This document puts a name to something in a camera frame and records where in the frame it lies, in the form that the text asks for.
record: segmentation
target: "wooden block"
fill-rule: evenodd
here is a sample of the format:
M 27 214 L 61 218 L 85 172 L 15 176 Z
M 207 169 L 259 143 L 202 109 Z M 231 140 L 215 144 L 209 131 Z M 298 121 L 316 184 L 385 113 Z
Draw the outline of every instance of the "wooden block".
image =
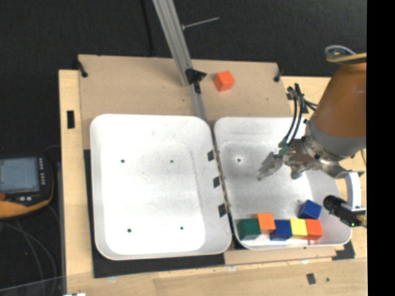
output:
M 322 224 L 320 220 L 306 218 L 307 236 L 305 240 L 316 241 L 323 236 Z
M 260 236 L 258 219 L 248 218 L 239 221 L 237 225 L 240 240 L 254 240 Z
M 229 70 L 218 72 L 214 77 L 214 84 L 218 91 L 229 90 L 233 83 L 235 83 L 235 79 Z
M 260 232 L 262 234 L 270 234 L 276 229 L 273 213 L 258 213 L 256 218 L 258 219 Z
M 302 218 L 291 218 L 292 237 L 291 239 L 304 239 L 307 236 L 306 220 Z
M 321 214 L 322 206 L 313 202 L 312 200 L 306 200 L 300 207 L 297 213 L 298 218 L 312 218 L 317 220 Z
M 286 241 L 292 236 L 291 222 L 289 220 L 275 220 L 276 229 L 272 231 L 270 240 Z

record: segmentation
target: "blue block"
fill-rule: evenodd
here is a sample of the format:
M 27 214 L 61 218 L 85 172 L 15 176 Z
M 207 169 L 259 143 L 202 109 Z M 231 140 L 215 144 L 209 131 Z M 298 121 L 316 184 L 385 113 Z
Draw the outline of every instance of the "blue block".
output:
M 292 237 L 290 220 L 274 220 L 276 229 L 270 233 L 270 240 L 285 241 Z
M 322 206 L 311 201 L 306 200 L 300 207 L 297 217 L 299 218 L 312 218 L 317 220 L 320 217 Z

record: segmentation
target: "orange block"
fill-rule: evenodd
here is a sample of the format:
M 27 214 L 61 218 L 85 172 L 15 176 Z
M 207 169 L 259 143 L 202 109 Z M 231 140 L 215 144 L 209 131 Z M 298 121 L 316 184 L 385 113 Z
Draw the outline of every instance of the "orange block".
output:
M 306 218 L 307 236 L 305 240 L 316 241 L 323 236 L 322 224 L 320 220 Z
M 270 234 L 276 229 L 273 213 L 258 213 L 256 218 L 258 219 L 260 233 Z
M 233 83 L 235 83 L 235 79 L 233 79 L 229 70 L 218 72 L 214 77 L 214 84 L 218 91 L 229 90 Z

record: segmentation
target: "display screen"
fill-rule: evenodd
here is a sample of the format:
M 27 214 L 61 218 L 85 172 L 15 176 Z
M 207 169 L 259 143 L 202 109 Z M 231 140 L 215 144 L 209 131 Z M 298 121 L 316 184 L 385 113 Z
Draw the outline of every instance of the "display screen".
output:
M 0 192 L 38 192 L 39 190 L 37 158 L 0 159 Z

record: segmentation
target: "black carpet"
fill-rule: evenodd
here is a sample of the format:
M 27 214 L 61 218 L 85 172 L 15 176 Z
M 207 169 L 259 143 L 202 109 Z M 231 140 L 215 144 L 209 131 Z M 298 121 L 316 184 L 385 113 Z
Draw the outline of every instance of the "black carpet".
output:
M 185 30 L 193 59 L 277 62 L 284 75 L 331 76 L 337 66 L 325 60 L 326 46 L 367 51 L 367 0 L 174 3 L 184 25 L 220 18 Z M 0 152 L 52 147 L 54 166 L 61 163 L 57 73 L 76 68 L 78 54 L 170 57 L 151 0 L 0 0 Z M 56 198 L 51 205 L 59 213 Z M 54 271 L 36 244 L 43 276 L 61 275 L 54 212 L 45 208 L 20 224 L 56 263 Z M 0 289 L 40 279 L 20 232 L 3 227 L 0 251 Z

